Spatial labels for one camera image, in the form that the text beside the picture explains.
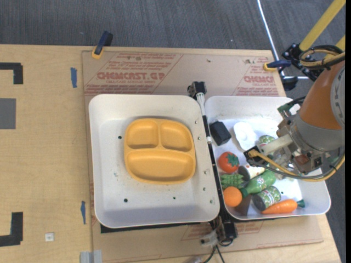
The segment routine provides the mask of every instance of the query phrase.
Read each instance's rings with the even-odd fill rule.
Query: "green bottle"
[[[273,185],[275,180],[275,174],[270,170],[265,170],[260,175],[251,179],[244,188],[240,189],[242,197],[245,198],[249,194],[260,193],[262,190]]]

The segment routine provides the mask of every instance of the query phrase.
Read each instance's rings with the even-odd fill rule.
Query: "gray carpet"
[[[260,0],[279,58],[299,43],[333,0]],[[0,0],[0,43],[96,45],[104,30],[112,46],[273,49],[257,0]],[[345,7],[316,40],[336,44],[346,31]],[[301,76],[294,67],[287,76]],[[306,95],[300,80],[287,92]],[[342,262],[346,262],[344,166],[327,181],[332,208],[327,217]]]

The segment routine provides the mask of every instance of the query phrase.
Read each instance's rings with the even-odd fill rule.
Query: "tomato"
[[[239,168],[239,159],[235,154],[227,151],[219,156],[218,165],[226,173],[233,173]]]

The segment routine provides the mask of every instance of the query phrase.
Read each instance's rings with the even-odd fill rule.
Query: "wooden table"
[[[24,69],[23,84],[14,84],[13,71],[0,70],[0,99],[16,100],[15,129],[0,129],[0,236],[10,234],[12,213],[23,213],[23,239],[19,245],[0,247],[0,262],[79,262],[82,251],[93,250],[84,50],[92,47],[0,45],[0,62],[21,63]],[[77,69],[77,88],[72,88],[72,67]],[[225,252],[223,258],[225,262],[341,262],[326,216],[316,218],[324,239],[321,243]],[[187,258],[153,262],[184,262]],[[213,262],[220,262],[218,255]]]

